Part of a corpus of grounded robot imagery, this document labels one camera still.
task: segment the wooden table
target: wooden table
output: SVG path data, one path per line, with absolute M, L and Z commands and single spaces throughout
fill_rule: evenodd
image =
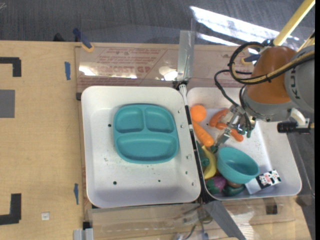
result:
M 83 226 L 80 101 L 76 100 L 75 48 L 79 46 L 76 42 L 0 41 L 0 57 L 19 57 L 22 73 L 13 77 L 12 64 L 0 64 L 0 90 L 15 92 L 14 118 L 0 118 L 1 216 L 10 214 L 11 195 L 21 194 L 21 219 L 0 225 L 0 239 L 67 240 Z M 70 79 L 65 63 L 70 64 Z M 247 203 L 242 203 L 242 211 L 237 210 L 239 203 L 225 206 L 248 239 L 311 239 L 300 206 L 293 197 L 285 202 L 291 207 L 289 219 L 283 219 L 283 213 L 281 223 L 274 218 L 252 224 Z M 261 205 L 253 207 L 259 211 Z M 208 230 L 212 238 L 227 237 L 217 233 L 221 231 L 217 226 Z M 172 235 L 161 239 L 172 239 Z

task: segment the orange ball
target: orange ball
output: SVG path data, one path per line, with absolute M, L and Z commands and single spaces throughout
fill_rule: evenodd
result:
M 190 109 L 191 119 L 195 122 L 201 122 L 207 116 L 207 110 L 202 105 L 194 105 Z

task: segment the yellow banana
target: yellow banana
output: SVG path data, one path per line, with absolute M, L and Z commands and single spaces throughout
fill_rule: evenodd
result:
M 217 172 L 217 159 L 216 156 L 207 150 L 206 146 L 201 147 L 206 157 L 209 159 L 209 165 L 205 167 L 203 171 L 203 177 L 205 180 L 212 178 Z

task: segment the black corner marker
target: black corner marker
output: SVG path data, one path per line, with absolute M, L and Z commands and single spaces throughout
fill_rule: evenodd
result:
M 11 194 L 10 213 L 0 215 L 0 225 L 17 224 L 21 220 L 21 194 Z
M 0 57 L 0 64 L 12 64 L 12 76 L 21 77 L 21 59 L 18 57 Z

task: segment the gray square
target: gray square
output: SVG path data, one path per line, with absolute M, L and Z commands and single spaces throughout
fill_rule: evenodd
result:
M 0 89 L 0 118 L 15 117 L 15 90 Z

